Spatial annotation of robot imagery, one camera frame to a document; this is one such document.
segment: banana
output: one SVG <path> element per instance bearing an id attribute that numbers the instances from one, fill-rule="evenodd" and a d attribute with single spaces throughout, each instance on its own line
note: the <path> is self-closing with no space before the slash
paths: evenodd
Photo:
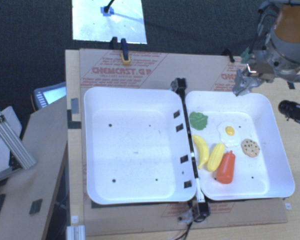
<path id="1" fill-rule="evenodd" d="M 199 135 L 192 135 L 192 139 L 197 149 L 199 150 L 200 161 L 198 169 L 200 170 L 201 167 L 209 160 L 209 148 L 206 141 Z"/>

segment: red bottle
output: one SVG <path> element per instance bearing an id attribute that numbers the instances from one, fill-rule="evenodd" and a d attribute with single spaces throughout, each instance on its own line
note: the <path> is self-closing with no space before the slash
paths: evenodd
<path id="1" fill-rule="evenodd" d="M 216 180 L 223 184 L 229 184 L 234 178 L 236 156 L 232 153 L 232 150 L 226 153 L 221 161 L 218 172 L 216 174 Z"/>

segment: dark floor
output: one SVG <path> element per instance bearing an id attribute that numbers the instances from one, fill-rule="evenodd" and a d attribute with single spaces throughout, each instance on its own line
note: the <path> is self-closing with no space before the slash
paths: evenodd
<path id="1" fill-rule="evenodd" d="M 240 55 L 255 36 L 264 0 L 141 1 L 148 44 L 130 50 L 219 55 L 230 48 Z M 0 109 L 12 106 L 25 125 L 34 89 L 65 81 L 65 50 L 108 47 L 73 40 L 72 0 L 0 0 Z M 48 239 L 63 225 L 56 208 Z"/>

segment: green leaf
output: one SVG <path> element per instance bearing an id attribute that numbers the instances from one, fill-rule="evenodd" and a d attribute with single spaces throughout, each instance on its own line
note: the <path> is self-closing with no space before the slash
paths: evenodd
<path id="1" fill-rule="evenodd" d="M 190 126 L 196 130 L 203 130 L 208 124 L 208 116 L 200 112 L 191 112 L 189 116 Z"/>

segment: table surface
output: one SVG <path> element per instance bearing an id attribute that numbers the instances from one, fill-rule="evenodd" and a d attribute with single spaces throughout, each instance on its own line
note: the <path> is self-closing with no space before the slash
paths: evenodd
<path id="1" fill-rule="evenodd" d="M 79 72 L 79 51 L 67 51 L 66 56 L 66 80 L 67 85 L 72 86 L 71 92 L 79 93 L 78 79 Z M 272 105 L 274 116 L 283 142 L 283 146 L 289 161 L 292 175 L 295 181 L 295 191 L 293 195 L 284 202 L 291 206 L 286 210 L 288 223 L 252 225 L 252 226 L 236 226 L 223 228 L 205 228 L 190 230 L 187 239 L 197 240 L 204 237 L 205 240 L 223 240 L 223 239 L 300 239 L 300 124 L 293 120 L 287 121 L 286 118 L 279 113 L 278 104 L 282 100 L 295 101 L 300 103 L 300 84 L 295 85 L 294 90 L 289 90 L 287 82 L 282 79 L 275 79 L 273 83 L 265 83 L 258 88 L 254 88 L 253 92 L 266 96 Z M 70 109 L 71 93 L 68 96 L 68 109 Z M 72 120 L 80 121 L 80 115 L 72 115 Z M 70 130 L 68 133 L 68 141 L 72 143 L 68 147 L 69 154 L 81 152 L 81 134 L 79 131 Z M 82 163 L 81 157 L 78 155 L 69 156 L 69 167 L 77 168 L 70 172 L 70 213 L 76 214 L 79 218 L 83 218 L 83 200 L 80 195 L 72 194 L 77 190 L 82 190 L 82 184 L 74 186 L 74 182 L 82 183 Z M 163 231 L 148 233 L 132 233 L 118 235 L 101 235 L 87 236 L 87 240 L 173 240 L 180 236 L 182 231 Z"/>

